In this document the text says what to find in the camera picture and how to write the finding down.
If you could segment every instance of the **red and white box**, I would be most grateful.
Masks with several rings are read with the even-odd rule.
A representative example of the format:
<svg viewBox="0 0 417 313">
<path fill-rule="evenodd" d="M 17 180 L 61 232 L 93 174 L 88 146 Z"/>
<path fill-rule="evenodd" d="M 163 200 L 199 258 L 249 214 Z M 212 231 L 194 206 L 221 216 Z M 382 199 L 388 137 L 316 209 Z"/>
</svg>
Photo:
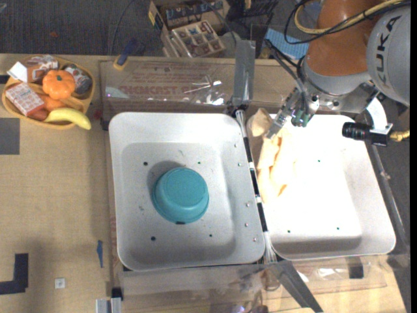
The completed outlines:
<svg viewBox="0 0 417 313">
<path fill-rule="evenodd" d="M 19 83 L 7 89 L 6 97 L 24 116 L 28 116 L 45 106 L 45 102 L 27 83 Z"/>
</svg>

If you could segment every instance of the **white square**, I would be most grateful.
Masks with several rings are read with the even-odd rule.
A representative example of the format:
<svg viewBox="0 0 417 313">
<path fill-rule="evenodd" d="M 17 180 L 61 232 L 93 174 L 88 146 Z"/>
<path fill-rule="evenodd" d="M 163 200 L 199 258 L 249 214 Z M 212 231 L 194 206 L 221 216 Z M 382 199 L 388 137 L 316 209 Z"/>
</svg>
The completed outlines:
<svg viewBox="0 0 417 313">
<path fill-rule="evenodd" d="M 65 278 L 55 278 L 55 289 L 65 288 Z"/>
</svg>

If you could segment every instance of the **teal bowl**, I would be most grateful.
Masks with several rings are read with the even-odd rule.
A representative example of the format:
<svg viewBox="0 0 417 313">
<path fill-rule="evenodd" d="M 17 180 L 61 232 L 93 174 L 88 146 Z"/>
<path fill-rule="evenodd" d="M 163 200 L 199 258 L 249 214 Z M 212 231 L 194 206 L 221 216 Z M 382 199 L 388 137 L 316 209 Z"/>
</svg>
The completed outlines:
<svg viewBox="0 0 417 313">
<path fill-rule="evenodd" d="M 209 190 L 196 171 L 178 167 L 157 180 L 152 191 L 152 203 L 166 220 L 188 224 L 205 214 L 209 206 Z"/>
</svg>

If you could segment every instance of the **fruit basket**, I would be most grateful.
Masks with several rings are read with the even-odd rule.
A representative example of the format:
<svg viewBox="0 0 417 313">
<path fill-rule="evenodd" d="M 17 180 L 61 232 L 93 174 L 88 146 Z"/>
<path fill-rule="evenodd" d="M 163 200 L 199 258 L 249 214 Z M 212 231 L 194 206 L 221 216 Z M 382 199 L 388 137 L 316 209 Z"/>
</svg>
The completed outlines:
<svg viewBox="0 0 417 313">
<path fill-rule="evenodd" d="M 61 99 L 60 101 L 67 107 L 67 108 L 73 108 L 75 110 L 80 111 L 81 113 L 86 114 L 87 110 L 90 106 L 90 102 L 94 96 L 94 90 L 96 88 L 96 82 L 95 79 L 93 77 L 93 75 L 91 74 L 90 71 L 88 71 L 86 68 L 72 62 L 72 61 L 68 61 L 66 59 L 57 57 L 57 56 L 53 56 L 53 58 L 55 58 L 58 61 L 58 69 L 59 70 L 63 70 L 66 67 L 69 67 L 70 65 L 75 65 L 77 68 L 79 68 L 84 75 L 88 76 L 91 79 L 91 84 L 88 88 L 88 90 L 86 92 L 84 92 L 82 95 L 79 95 L 77 93 L 72 93 L 72 95 L 69 98 L 66 99 Z M 22 83 L 22 81 L 13 78 L 12 76 L 8 79 L 8 81 L 6 82 L 5 88 L 3 89 L 3 93 L 1 95 L 1 100 L 3 102 L 3 105 L 5 106 L 6 110 L 8 112 L 10 112 L 12 115 L 23 119 L 25 121 L 28 121 L 30 123 L 36 124 L 36 125 L 40 125 L 42 127 L 46 127 L 46 128 L 54 128 L 57 130 L 65 130 L 68 128 L 72 128 L 74 127 L 76 124 L 72 123 L 70 121 L 56 121 L 56 122 L 43 122 L 43 121 L 39 121 L 30 117 L 25 116 L 24 114 L 22 114 L 20 112 L 19 109 L 17 109 L 17 107 L 6 97 L 6 90 L 10 89 L 11 87 L 15 86 L 18 83 Z M 42 80 L 40 82 L 36 82 L 36 83 L 31 83 L 31 82 L 27 82 L 27 84 L 30 86 L 30 88 L 36 92 L 38 95 L 45 95 L 47 96 L 47 94 L 43 91 L 42 88 Z"/>
</svg>

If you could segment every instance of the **food package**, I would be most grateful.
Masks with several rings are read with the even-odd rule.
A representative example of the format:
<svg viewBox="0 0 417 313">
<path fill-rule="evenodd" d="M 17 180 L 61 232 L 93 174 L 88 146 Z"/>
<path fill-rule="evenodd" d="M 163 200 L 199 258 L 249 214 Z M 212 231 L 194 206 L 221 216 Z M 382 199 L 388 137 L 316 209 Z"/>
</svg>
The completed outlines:
<svg viewBox="0 0 417 313">
<path fill-rule="evenodd" d="M 6 97 L 25 116 L 31 115 L 45 106 L 45 102 L 27 83 L 19 83 L 7 89 Z"/>
<path fill-rule="evenodd" d="M 51 55 L 36 55 L 18 61 L 7 74 L 23 82 L 37 82 L 53 69 L 58 69 L 58 60 Z"/>
</svg>

